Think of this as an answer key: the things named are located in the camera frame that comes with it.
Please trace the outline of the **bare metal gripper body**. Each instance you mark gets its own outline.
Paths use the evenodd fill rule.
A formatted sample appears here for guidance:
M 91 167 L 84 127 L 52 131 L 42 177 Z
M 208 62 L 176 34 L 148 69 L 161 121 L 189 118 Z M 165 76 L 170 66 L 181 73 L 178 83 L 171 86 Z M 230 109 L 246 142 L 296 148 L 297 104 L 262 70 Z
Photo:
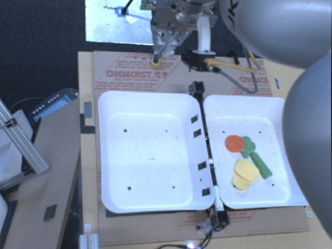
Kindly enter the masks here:
M 192 2 L 189 0 L 154 0 L 151 9 L 151 25 L 159 30 L 184 31 L 197 30 L 200 17 L 206 16 L 210 26 L 216 23 L 214 6 L 211 2 Z

